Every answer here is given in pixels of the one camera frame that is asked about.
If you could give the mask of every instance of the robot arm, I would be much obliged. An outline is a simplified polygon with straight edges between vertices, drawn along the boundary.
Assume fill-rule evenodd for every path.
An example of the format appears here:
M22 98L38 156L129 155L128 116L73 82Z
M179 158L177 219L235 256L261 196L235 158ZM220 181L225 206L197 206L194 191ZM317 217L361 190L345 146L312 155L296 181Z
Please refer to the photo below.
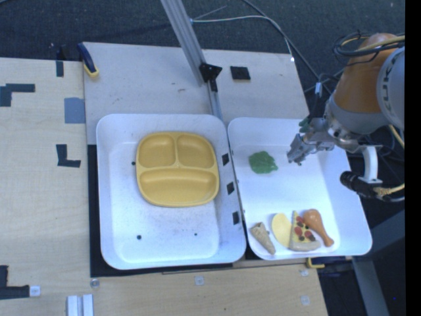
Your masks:
M342 43L355 40L352 36ZM386 33L367 36L350 56L323 117L301 121L287 158L300 165L307 155L335 146L361 152L364 176L344 172L341 183L362 196L380 198L389 192L377 179L376 147L360 144L359 138L385 125L405 129L405 37Z

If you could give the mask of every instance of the yellow plate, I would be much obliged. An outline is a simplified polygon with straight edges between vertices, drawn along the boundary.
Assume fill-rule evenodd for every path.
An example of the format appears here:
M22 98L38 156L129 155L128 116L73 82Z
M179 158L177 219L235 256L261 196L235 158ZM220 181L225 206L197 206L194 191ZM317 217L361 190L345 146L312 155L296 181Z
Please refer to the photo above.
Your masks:
M211 143L189 132L155 132L144 137L137 146L136 176L142 196L159 206L202 205L219 191Z

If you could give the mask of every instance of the toy pizza slice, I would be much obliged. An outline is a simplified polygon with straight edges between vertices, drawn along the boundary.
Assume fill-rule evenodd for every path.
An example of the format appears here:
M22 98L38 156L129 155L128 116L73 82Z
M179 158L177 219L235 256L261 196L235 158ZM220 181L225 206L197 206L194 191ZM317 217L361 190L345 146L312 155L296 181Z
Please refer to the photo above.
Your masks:
M294 211L291 235L289 237L289 248L295 251L310 251L316 250L320 246L320 241L316 240L309 227L304 223L303 218Z

